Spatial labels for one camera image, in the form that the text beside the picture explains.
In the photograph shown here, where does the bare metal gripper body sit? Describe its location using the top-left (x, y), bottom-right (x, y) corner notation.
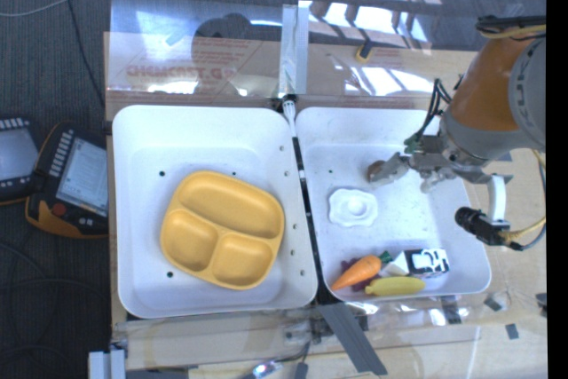
top-left (405, 134), bottom-right (494, 185)

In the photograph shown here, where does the white plastic tray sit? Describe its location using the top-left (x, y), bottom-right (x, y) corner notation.
top-left (111, 103), bottom-right (320, 320)
top-left (294, 106), bottom-right (493, 304)

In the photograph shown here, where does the white fried egg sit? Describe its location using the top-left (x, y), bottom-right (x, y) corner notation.
top-left (327, 187), bottom-right (380, 229)

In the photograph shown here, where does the white carton with black print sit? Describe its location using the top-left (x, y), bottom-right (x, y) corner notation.
top-left (380, 248), bottom-right (451, 280)

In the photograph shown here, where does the orange carrot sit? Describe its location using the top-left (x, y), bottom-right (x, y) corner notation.
top-left (329, 251), bottom-right (393, 293)

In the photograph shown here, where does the yellow banana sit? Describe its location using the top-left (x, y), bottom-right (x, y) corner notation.
top-left (364, 275), bottom-right (427, 297)

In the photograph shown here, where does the brown cardboard board red print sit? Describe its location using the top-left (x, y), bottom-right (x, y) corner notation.
top-left (103, 30), bottom-right (548, 379)

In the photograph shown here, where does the yellow divided plate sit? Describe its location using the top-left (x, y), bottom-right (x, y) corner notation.
top-left (159, 170), bottom-right (286, 291)

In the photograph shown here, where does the black cylinder on white bracket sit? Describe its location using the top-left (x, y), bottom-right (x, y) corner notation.
top-left (454, 173), bottom-right (512, 247)

